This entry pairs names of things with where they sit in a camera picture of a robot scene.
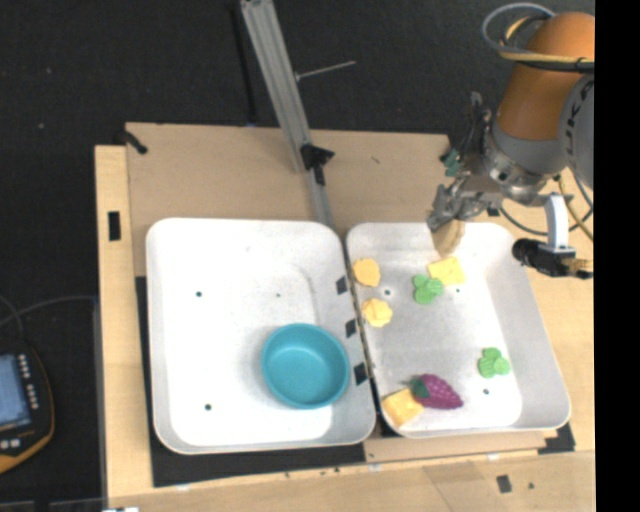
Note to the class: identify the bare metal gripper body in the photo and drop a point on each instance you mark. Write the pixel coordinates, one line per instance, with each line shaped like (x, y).
(505, 185)

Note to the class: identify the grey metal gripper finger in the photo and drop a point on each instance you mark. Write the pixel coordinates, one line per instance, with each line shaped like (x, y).
(466, 209)
(440, 207)

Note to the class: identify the tan biscuit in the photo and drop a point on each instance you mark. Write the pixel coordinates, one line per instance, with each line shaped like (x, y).
(450, 239)

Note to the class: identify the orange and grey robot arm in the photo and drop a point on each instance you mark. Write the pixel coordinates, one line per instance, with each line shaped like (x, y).
(537, 95)

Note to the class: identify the yellow cheese slice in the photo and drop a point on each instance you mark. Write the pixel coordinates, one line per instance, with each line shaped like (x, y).
(447, 270)
(401, 407)

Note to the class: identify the green broccoli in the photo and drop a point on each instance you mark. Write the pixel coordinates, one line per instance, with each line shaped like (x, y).
(427, 289)
(493, 363)

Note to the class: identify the yellow ruffled crisp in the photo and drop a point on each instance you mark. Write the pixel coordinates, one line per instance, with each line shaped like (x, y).
(367, 272)
(377, 313)

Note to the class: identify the white plastic tray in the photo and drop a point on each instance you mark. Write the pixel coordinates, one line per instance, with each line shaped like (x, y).
(225, 325)
(450, 340)

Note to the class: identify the purple grapes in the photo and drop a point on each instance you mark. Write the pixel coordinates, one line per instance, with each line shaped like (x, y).
(440, 392)

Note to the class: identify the blue bowl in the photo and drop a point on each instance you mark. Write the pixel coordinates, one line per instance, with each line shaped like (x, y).
(305, 366)

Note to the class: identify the brown cardboard board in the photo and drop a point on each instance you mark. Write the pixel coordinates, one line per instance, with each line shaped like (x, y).
(215, 175)

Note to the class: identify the black cylinder on white bracket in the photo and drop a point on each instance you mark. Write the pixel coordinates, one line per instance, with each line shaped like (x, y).
(542, 255)

